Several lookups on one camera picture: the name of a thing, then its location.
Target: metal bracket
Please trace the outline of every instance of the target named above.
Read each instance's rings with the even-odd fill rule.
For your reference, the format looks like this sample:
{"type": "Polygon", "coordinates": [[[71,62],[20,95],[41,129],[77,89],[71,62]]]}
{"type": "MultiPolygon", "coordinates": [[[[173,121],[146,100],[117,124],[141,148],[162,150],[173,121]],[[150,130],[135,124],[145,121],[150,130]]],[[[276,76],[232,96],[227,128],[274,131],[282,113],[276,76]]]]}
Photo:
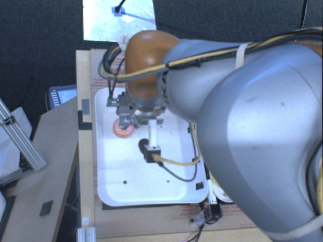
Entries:
{"type": "Polygon", "coordinates": [[[208,192],[207,192],[208,201],[210,202],[210,204],[217,204],[218,201],[217,201],[217,198],[214,195],[213,190],[212,190],[212,180],[211,179],[207,180],[207,186],[208,186],[208,192]]]}
{"type": "Polygon", "coordinates": [[[189,218],[190,226],[201,227],[212,218],[210,204],[204,202],[204,208],[198,213],[189,218]]]}
{"type": "Polygon", "coordinates": [[[95,227],[78,228],[77,229],[77,242],[96,242],[95,227]]]}
{"type": "Polygon", "coordinates": [[[33,170],[40,170],[46,166],[46,161],[37,152],[29,138],[22,131],[9,109],[0,99],[0,126],[4,128],[8,136],[16,144],[24,158],[33,170]]]}

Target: white tray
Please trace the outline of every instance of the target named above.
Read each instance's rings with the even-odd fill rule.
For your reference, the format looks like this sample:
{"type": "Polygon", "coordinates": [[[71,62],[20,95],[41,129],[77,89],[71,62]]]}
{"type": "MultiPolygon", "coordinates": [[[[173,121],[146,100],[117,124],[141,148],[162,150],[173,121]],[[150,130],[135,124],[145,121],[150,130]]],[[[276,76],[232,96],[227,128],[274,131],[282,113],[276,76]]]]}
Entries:
{"type": "MultiPolygon", "coordinates": [[[[115,89],[115,96],[124,91],[115,89]]],[[[156,163],[147,163],[140,152],[138,142],[148,139],[148,127],[135,129],[128,138],[119,138],[113,132],[118,118],[115,107],[106,107],[107,88],[95,96],[96,142],[98,165],[98,194],[110,206],[187,204],[198,203],[207,195],[203,159],[197,164],[196,178],[183,182],[173,177],[156,163]],[[196,184],[203,188],[196,189],[196,184]]],[[[190,162],[194,158],[193,144],[187,131],[188,123],[169,111],[158,118],[164,119],[158,126],[158,145],[164,158],[190,162]]],[[[190,179],[194,166],[165,166],[178,176],[190,179]]]]}

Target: wooden table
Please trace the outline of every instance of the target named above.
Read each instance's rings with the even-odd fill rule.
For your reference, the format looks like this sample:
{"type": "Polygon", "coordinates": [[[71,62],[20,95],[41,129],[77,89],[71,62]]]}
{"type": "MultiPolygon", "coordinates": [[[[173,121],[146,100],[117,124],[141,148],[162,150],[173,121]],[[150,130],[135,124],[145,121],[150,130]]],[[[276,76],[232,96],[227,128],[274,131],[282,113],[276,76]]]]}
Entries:
{"type": "MultiPolygon", "coordinates": [[[[83,230],[95,227],[94,171],[93,171],[93,133],[91,94],[91,53],[76,52],[78,112],[79,112],[79,163],[80,163],[80,200],[83,230]]],[[[171,234],[137,235],[125,237],[98,238],[98,242],[158,241],[180,242],[194,237],[196,232],[171,234]]],[[[199,241],[270,241],[257,228],[203,231],[199,241]]]]}
{"type": "Polygon", "coordinates": [[[72,99],[42,115],[33,145],[47,165],[4,191],[15,201],[3,242],[56,242],[77,160],[76,109],[72,99]],[[48,211],[41,214],[44,205],[48,211]]]}

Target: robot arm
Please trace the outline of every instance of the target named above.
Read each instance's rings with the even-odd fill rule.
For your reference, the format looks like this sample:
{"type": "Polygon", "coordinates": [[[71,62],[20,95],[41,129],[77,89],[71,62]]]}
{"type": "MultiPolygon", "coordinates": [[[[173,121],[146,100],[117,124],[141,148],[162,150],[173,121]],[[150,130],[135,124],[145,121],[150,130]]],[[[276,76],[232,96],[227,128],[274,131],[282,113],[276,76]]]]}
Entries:
{"type": "MultiPolygon", "coordinates": [[[[131,57],[137,49],[145,51],[147,43],[158,47],[163,41],[167,46],[162,56],[148,60],[145,67],[239,46],[179,40],[162,32],[139,33],[129,42],[126,70],[138,64],[140,56],[146,58],[145,53],[131,57]],[[143,45],[133,46],[140,39],[143,45]]],[[[310,163],[318,169],[322,157],[322,58],[317,50],[294,43],[256,50],[239,69],[235,60],[164,71],[154,77],[156,81],[146,79],[145,96],[136,90],[142,94],[147,83],[131,81],[127,101],[141,112],[154,112],[154,117],[165,105],[195,123],[203,159],[213,176],[261,230],[279,241],[283,238],[276,233],[294,230],[318,214],[307,182],[310,163]]],[[[137,119],[133,112],[128,117],[137,119]]],[[[322,230],[316,229],[284,240],[322,238],[322,230]]]]}

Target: white cable tie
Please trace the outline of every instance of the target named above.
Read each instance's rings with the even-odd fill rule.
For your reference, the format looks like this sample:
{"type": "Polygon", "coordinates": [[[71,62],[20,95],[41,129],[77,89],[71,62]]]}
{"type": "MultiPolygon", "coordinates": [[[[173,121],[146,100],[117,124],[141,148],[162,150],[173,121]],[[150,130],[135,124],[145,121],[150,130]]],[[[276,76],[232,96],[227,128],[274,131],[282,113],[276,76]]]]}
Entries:
{"type": "Polygon", "coordinates": [[[240,67],[243,66],[246,48],[249,44],[251,43],[244,43],[239,46],[237,50],[237,55],[236,55],[236,69],[239,69],[240,67]]]}
{"type": "Polygon", "coordinates": [[[157,148],[158,141],[157,141],[157,120],[156,119],[149,120],[148,131],[149,131],[149,147],[157,148]]]}
{"type": "Polygon", "coordinates": [[[318,228],[323,226],[323,214],[315,217],[314,219],[310,220],[308,223],[300,226],[299,228],[296,228],[289,232],[262,232],[267,235],[270,239],[274,240],[291,240],[291,239],[297,239],[300,237],[303,237],[318,228]]]}
{"type": "Polygon", "coordinates": [[[119,44],[121,51],[125,52],[129,42],[129,36],[128,35],[119,36],[117,42],[119,44]]]}

